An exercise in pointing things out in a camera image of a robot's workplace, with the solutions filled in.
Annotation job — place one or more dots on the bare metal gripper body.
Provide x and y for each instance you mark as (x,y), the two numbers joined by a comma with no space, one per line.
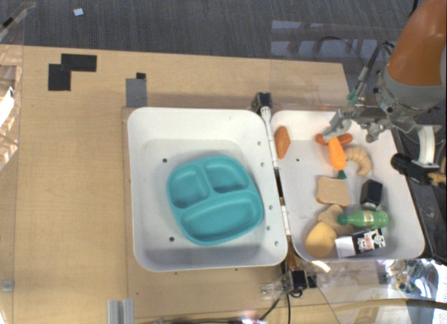
(373,113)

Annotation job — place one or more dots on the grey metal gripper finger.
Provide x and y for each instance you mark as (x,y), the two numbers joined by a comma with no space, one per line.
(374,131)
(339,124)

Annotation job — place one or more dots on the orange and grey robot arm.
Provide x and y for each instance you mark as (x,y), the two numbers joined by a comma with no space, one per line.
(419,46)

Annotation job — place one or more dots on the red toy sausage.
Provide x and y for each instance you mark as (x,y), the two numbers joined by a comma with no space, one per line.
(346,138)

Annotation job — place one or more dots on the beige toy croissant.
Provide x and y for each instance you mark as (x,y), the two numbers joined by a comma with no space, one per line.
(361,158)

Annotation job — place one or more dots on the orange toy carrot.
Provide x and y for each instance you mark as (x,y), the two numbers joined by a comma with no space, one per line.
(336,156)

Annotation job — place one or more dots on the brown toy bread roll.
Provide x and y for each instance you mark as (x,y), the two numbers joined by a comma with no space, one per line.
(282,142)

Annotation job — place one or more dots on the small black carton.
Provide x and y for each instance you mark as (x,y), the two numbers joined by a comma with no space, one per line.
(371,191)

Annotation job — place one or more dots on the thin black and white rod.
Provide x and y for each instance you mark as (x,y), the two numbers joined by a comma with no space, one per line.
(269,134)

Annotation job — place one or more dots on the white plastic tray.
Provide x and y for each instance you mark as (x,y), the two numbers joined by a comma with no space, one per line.
(150,190)
(300,190)

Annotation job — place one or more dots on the green plastic bottle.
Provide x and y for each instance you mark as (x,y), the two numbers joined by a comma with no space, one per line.
(366,218)

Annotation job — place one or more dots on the black and white carton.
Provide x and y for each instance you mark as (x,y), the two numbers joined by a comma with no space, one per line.
(365,242)

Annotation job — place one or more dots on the yellow toy potato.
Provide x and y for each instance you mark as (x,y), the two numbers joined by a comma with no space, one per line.
(319,240)

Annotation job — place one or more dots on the teal divided plate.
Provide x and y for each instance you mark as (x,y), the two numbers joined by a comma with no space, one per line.
(216,214)

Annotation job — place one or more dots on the black cylinder on white bracket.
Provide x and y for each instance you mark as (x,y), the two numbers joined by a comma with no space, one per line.
(415,169)

